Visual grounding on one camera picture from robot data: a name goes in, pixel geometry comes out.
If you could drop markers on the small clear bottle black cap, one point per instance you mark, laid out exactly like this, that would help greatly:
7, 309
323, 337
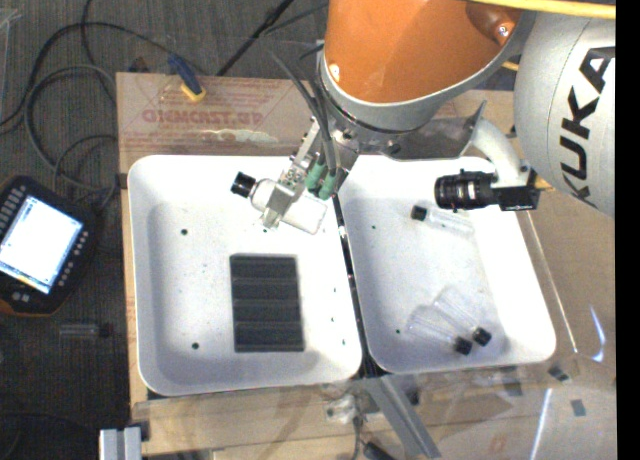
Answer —
457, 310
445, 220
430, 328

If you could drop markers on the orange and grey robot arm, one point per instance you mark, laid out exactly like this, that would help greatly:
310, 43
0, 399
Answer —
400, 23

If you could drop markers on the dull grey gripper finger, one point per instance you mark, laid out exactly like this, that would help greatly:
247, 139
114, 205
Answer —
278, 203

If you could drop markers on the white plastic tray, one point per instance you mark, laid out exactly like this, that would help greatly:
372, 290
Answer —
415, 268
200, 288

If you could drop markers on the large clear bottle black cap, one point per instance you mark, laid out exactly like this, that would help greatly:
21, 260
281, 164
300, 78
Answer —
307, 213

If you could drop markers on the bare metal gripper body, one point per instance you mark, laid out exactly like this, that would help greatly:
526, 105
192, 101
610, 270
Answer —
345, 144

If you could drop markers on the brown cardboard board red print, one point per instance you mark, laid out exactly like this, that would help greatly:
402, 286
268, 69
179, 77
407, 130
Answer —
210, 118

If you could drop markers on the black cylinder on white bracket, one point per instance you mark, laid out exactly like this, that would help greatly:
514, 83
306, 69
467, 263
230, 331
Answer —
470, 191

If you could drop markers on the black ribbed rectangular block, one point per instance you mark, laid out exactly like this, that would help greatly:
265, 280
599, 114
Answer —
267, 303

